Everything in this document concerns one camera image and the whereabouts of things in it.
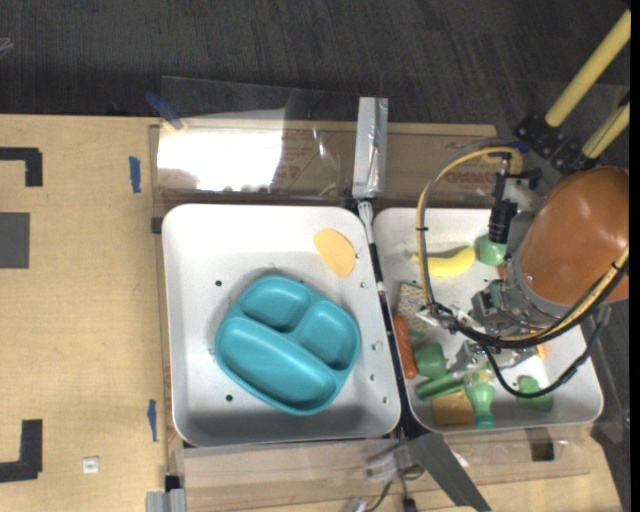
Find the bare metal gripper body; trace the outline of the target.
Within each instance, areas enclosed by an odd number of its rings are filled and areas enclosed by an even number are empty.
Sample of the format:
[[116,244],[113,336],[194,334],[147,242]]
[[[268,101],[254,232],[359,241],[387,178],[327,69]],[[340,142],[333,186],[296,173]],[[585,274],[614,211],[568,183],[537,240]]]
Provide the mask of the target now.
[[479,325],[475,338],[493,350],[520,350],[541,344],[542,317],[532,303],[505,280],[492,280],[471,299],[471,316]]

